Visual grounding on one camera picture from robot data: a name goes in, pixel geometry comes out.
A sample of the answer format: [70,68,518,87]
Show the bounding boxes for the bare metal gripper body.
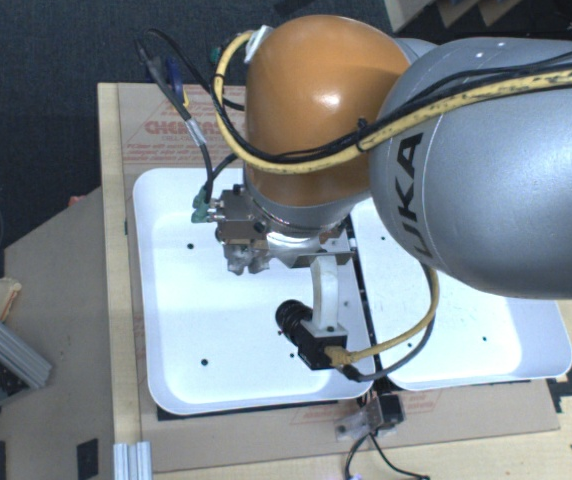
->
[215,185,356,270]

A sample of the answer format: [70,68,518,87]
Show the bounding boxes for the white plastic tray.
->
[349,199,572,392]
[131,167,378,416]

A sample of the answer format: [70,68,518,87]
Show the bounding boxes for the black cylinder on white bracket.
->
[274,255,350,372]

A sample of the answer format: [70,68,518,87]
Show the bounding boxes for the brown cardboard board red print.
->
[116,83,562,475]

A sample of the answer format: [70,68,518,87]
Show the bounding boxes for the thin black rod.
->
[344,216,385,375]

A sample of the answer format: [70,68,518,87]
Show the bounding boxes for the black block with thin wires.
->
[365,392,407,437]

